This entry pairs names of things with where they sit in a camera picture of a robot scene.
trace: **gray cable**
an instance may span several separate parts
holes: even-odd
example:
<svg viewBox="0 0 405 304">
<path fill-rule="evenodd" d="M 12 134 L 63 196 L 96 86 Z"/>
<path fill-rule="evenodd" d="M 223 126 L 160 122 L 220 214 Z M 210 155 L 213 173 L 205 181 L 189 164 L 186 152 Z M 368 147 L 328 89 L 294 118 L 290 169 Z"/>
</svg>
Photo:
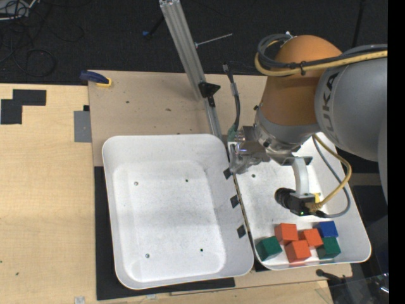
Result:
<svg viewBox="0 0 405 304">
<path fill-rule="evenodd" d="M 336 180 L 341 183 L 341 179 L 339 178 L 339 176 L 337 175 L 336 171 L 332 168 L 332 166 L 329 164 L 328 160 L 325 158 L 325 156 L 322 154 L 321 149 L 319 147 L 318 142 L 316 142 L 316 139 L 314 138 L 314 136 L 312 136 L 312 140 L 314 142 L 315 148 L 318 151 L 319 155 L 321 156 L 323 162 L 325 162 L 325 164 L 327 165 L 327 167 L 329 168 L 329 170 L 331 171 L 331 173 L 333 173 L 333 175 L 335 176 Z M 343 214 L 346 214 L 347 211 L 350 209 L 350 205 L 351 205 L 351 201 L 350 201 L 350 196 L 349 193 L 347 192 L 346 187 L 343 187 L 343 191 L 346 195 L 346 199 L 347 199 L 347 205 L 346 208 L 344 210 L 342 210 L 340 213 L 336 213 L 336 214 L 325 214 L 325 216 L 328 219 L 333 219 L 335 217 L 339 217 L 342 216 Z"/>
</svg>

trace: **metal pole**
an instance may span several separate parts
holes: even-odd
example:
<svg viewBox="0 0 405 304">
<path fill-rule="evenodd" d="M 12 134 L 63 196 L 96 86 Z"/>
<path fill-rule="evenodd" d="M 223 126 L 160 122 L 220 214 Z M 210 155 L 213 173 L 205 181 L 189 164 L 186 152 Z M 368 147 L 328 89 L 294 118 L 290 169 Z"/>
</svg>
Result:
<svg viewBox="0 0 405 304">
<path fill-rule="evenodd" d="M 199 101 L 202 96 L 198 84 L 206 82 L 206 79 L 180 0 L 159 0 L 159 4 L 184 70 L 194 89 L 196 99 Z M 206 98 L 204 98 L 204 105 L 211 133 L 222 139 L 215 107 L 211 107 Z"/>
</svg>

